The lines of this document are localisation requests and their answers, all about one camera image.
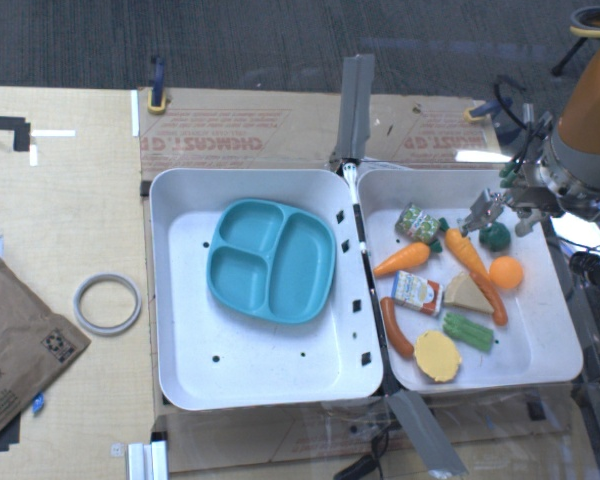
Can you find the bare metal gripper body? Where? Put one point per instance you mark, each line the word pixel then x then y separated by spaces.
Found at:
pixel 540 198

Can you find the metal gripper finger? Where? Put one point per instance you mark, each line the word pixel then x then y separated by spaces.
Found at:
pixel 527 224
pixel 482 210

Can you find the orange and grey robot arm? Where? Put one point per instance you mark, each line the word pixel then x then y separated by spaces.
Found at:
pixel 585 118

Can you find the green broccoli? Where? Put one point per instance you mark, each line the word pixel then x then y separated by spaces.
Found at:
pixel 496 237

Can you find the orange carrot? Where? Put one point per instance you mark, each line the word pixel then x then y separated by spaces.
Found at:
pixel 464 250
pixel 405 259

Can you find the orange ball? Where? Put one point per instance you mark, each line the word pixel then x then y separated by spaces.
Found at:
pixel 506 272

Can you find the green can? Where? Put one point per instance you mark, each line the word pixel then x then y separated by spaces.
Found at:
pixel 416 223

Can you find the orange sausage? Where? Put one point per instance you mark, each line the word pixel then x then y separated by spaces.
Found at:
pixel 395 330
pixel 492 300

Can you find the tan wedge slice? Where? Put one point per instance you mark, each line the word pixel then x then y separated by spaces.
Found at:
pixel 466 295

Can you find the white and red carton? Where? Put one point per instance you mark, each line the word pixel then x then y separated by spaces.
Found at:
pixel 416 293

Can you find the white plastic tray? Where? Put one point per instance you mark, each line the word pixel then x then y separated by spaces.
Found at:
pixel 260 363
pixel 535 338

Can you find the green asparagus bundle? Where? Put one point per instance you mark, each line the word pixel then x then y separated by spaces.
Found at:
pixel 469 332

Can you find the thin black and white rod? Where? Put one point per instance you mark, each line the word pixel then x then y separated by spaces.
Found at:
pixel 369 268

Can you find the yellow round biscuit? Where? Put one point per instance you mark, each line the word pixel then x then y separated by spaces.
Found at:
pixel 437 357

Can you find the blue divided plate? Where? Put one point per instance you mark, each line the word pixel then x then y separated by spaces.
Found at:
pixel 300 263

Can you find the brown cardboard board red print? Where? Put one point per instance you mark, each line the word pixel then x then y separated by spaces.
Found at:
pixel 280 128

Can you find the white tape roll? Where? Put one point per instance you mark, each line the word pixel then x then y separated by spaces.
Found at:
pixel 78 304

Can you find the small blue packet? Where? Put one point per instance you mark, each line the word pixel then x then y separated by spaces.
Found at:
pixel 38 403

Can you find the brown paper envelope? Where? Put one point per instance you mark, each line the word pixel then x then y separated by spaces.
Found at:
pixel 15 338

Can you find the black cylinder on white bracket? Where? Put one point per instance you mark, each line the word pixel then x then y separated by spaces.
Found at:
pixel 587 263

